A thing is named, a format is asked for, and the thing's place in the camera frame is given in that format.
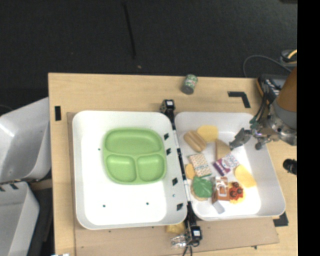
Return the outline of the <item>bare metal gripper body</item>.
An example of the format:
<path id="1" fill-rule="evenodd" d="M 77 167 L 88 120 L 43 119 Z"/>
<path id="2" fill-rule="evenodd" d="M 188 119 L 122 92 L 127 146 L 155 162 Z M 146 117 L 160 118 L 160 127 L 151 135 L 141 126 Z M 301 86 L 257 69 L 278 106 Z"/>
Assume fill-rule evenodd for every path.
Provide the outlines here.
<path id="1" fill-rule="evenodd" d="M 291 146 L 297 145 L 297 131 L 277 117 L 267 116 L 261 119 L 254 117 L 249 123 L 252 136 L 264 139 L 265 144 L 283 141 Z"/>

